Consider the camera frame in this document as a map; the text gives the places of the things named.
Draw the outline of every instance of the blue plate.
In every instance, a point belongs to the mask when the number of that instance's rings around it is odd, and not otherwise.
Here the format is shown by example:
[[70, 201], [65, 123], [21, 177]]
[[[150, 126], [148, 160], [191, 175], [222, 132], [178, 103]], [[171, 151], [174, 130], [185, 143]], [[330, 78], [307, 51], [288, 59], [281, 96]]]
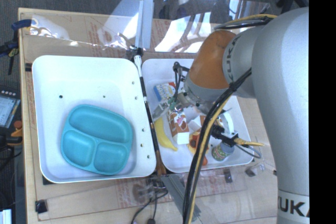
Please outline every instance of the blue plate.
[[71, 165], [114, 175], [127, 164], [133, 128], [127, 119], [93, 105], [76, 106], [69, 113], [61, 137], [61, 152]]

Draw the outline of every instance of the can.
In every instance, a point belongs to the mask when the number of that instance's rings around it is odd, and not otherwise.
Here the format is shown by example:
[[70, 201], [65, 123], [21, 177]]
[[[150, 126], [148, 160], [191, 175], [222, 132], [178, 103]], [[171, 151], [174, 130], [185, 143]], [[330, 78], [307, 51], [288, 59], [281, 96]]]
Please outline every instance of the can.
[[221, 142], [212, 149], [211, 154], [215, 160], [220, 162], [227, 156], [231, 155], [234, 150], [234, 147], [230, 147], [229, 145]]

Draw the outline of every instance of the banana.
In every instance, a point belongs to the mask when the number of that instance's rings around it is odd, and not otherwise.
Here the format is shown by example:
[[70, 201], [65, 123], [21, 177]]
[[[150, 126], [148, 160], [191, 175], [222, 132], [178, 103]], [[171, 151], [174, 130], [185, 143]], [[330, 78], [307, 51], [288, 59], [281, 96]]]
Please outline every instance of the banana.
[[177, 151], [177, 147], [173, 145], [164, 132], [162, 117], [154, 122], [154, 127], [159, 144], [163, 147], [171, 148], [173, 151]]

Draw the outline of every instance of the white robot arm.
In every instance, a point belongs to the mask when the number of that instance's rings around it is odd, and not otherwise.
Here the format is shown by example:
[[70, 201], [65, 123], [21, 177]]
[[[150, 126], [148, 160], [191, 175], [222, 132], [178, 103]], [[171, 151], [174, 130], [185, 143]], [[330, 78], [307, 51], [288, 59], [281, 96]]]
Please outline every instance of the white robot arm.
[[252, 68], [236, 94], [259, 105], [277, 169], [278, 224], [310, 223], [308, 28], [309, 10], [298, 8], [237, 36], [216, 31], [184, 82], [184, 96], [207, 113], [228, 84]]

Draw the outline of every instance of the clear plastic sheet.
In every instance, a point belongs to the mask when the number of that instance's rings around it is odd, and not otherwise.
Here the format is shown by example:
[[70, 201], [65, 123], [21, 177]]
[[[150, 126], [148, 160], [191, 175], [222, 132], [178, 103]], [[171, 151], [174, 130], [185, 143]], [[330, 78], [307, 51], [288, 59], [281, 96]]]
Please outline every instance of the clear plastic sheet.
[[[64, 220], [101, 222], [116, 218], [129, 223], [134, 213], [155, 194], [151, 178], [102, 180], [88, 183], [46, 184], [39, 169], [34, 85], [31, 66], [41, 55], [126, 58], [134, 55], [141, 0], [101, 0], [101, 7], [83, 10], [19, 10], [19, 19], [32, 19], [32, 25], [20, 31], [20, 55], [26, 112], [29, 115], [26, 141], [31, 142], [34, 168], [31, 194], [44, 200], [48, 211], [37, 214], [39, 221]], [[192, 13], [198, 5], [199, 13]], [[268, 4], [241, 0], [154, 0], [149, 49], [143, 61], [151, 58], [193, 59], [214, 26], [232, 19], [264, 12]], [[244, 119], [253, 141], [265, 143], [259, 148], [262, 159], [248, 165], [202, 171], [197, 185], [196, 204], [201, 214], [195, 223], [245, 223], [268, 220], [275, 223], [277, 179], [266, 132], [255, 100], [239, 99]], [[187, 173], [178, 174], [185, 184]], [[85, 201], [78, 206], [78, 201]], [[159, 199], [156, 221], [182, 223], [174, 198]], [[151, 203], [138, 216], [146, 223], [153, 215]]]

